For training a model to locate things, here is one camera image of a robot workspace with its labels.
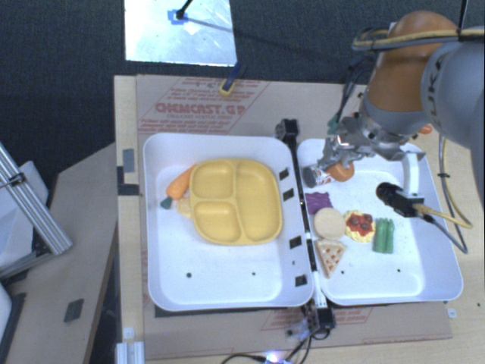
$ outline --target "pizza slice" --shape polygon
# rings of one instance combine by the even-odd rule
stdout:
[[[316,240],[314,244],[320,256],[325,275],[327,278],[330,278],[335,272],[347,247],[337,240]]]

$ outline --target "toy sink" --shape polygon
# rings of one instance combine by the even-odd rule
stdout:
[[[302,142],[300,168],[313,165],[323,148],[324,140]],[[410,144],[402,148],[418,150]],[[318,236],[310,215],[311,233],[305,233],[292,155],[281,141],[160,133],[145,142],[143,161],[148,286],[162,309],[301,306],[314,294],[314,278],[325,297],[342,306],[452,300],[462,291],[451,242],[433,225],[397,215],[375,195],[381,182],[402,185],[399,162],[366,158],[355,162],[351,180],[304,189],[329,193],[341,213],[357,209],[396,225],[391,255],[374,253],[371,243],[344,235],[346,253],[327,279],[311,270],[307,239]],[[161,208],[160,201],[168,184],[194,164],[199,169],[191,176],[191,220],[175,208]],[[426,158],[418,167],[426,204],[440,210]],[[250,190],[261,198],[256,205],[246,203]],[[269,210],[259,214],[263,207]]]
[[[273,240],[283,224],[278,185],[271,170],[250,159],[216,159],[196,166],[190,205],[197,231],[227,245]]]

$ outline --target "yellow plate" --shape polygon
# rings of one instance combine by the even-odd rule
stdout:
[[[266,243],[283,225],[276,179],[250,159],[199,163],[190,177],[190,205],[197,231],[212,243]]]

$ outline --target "orange carrot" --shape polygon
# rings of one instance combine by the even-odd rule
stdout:
[[[172,182],[168,185],[165,193],[167,194],[167,198],[161,202],[161,207],[165,209],[169,209],[172,204],[172,200],[174,199],[181,199],[190,185],[190,175],[196,165],[193,165],[191,168],[185,170],[181,175],[177,178],[172,180]]]

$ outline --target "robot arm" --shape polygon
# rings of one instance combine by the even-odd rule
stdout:
[[[450,30],[456,26],[449,20],[419,11],[404,16],[387,39]],[[358,112],[327,138],[317,167],[343,181],[353,175],[355,160],[378,154],[402,161],[401,146],[432,124],[471,150],[483,206],[483,31],[480,40],[428,41],[381,53]],[[310,187],[315,184],[308,169],[303,177]]]

